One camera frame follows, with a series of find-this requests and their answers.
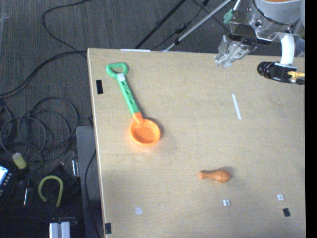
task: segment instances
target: green cable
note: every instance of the green cable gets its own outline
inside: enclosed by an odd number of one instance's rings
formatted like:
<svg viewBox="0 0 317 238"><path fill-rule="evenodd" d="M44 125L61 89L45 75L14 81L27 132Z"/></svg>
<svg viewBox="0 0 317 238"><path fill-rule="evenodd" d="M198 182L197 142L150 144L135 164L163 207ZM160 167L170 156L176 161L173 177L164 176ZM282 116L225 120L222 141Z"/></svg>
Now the green cable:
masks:
<svg viewBox="0 0 317 238"><path fill-rule="evenodd" d="M39 188L38 188L39 197L42 199L43 202L46 202L46 198L42 195L42 186L44 182L48 179L55 179L59 182L59 195L58 195L58 200L56 204L56 207L59 207L61 202L61 197L63 195L63 189L64 189L64 183L61 178L57 176L52 176L52 175L44 177L39 184Z"/></svg>

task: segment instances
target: tabletop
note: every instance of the tabletop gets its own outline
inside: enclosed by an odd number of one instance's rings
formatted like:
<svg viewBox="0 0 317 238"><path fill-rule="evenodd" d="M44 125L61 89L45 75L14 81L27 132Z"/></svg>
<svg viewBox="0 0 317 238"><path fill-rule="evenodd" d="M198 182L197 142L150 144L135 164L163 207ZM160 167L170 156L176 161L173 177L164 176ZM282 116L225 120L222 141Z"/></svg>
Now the tabletop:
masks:
<svg viewBox="0 0 317 238"><path fill-rule="evenodd" d="M257 73L245 56L89 48L105 237L306 237L303 85ZM142 116L161 130L145 147L106 66L124 62ZM304 72L304 58L294 65ZM226 183L199 177L226 170Z"/></svg>

